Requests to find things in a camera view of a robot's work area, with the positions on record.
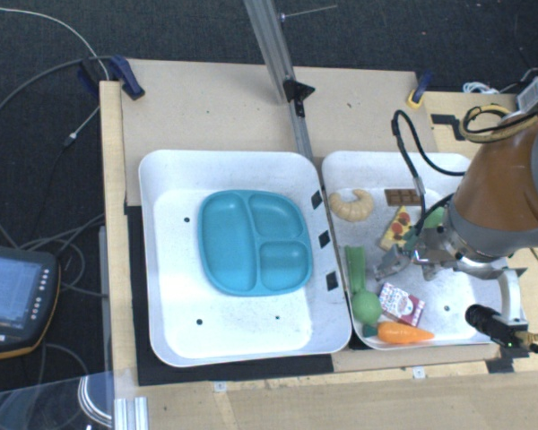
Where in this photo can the green round fruit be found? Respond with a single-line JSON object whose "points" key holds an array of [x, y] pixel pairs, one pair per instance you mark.
{"points": [[367, 306]]}

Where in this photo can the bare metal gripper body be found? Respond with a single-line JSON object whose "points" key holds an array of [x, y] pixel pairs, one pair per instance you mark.
{"points": [[448, 249]]}

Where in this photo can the blue divided plate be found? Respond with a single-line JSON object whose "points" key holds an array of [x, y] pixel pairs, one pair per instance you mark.
{"points": [[233, 249]]}

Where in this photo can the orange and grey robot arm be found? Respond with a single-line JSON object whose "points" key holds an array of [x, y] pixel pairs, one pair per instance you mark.
{"points": [[497, 186]]}

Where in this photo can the flat pale wood board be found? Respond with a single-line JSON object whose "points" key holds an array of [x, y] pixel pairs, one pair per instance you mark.
{"points": [[215, 114]]}

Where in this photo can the beige toy croissant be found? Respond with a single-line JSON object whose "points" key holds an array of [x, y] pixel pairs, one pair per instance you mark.
{"points": [[352, 208]]}

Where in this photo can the black cylinder on white bracket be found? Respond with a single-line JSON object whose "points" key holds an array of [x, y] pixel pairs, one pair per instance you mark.
{"points": [[488, 320]]}

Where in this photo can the yellow pizza slice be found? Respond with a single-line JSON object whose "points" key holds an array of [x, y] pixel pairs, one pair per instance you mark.
{"points": [[396, 231]]}

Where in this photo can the green toy vegetable stalk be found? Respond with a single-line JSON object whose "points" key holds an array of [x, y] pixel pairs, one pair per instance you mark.
{"points": [[355, 267]]}

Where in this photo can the brown chocolate bar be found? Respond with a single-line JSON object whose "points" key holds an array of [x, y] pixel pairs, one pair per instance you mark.
{"points": [[401, 197]]}

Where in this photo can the orange carrot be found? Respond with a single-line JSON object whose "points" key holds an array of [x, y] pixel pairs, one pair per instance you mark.
{"points": [[401, 332]]}

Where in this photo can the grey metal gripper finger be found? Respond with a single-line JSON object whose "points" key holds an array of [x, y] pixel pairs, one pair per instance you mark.
{"points": [[430, 269], [392, 263]]}

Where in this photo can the light green toy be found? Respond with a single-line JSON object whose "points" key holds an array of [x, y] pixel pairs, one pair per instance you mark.
{"points": [[436, 217]]}

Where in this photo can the white plastic tray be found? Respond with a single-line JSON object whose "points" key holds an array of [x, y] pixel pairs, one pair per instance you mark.
{"points": [[448, 298], [233, 325]]}

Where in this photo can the red and white carton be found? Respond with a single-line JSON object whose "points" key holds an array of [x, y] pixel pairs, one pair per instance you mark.
{"points": [[401, 305]]}

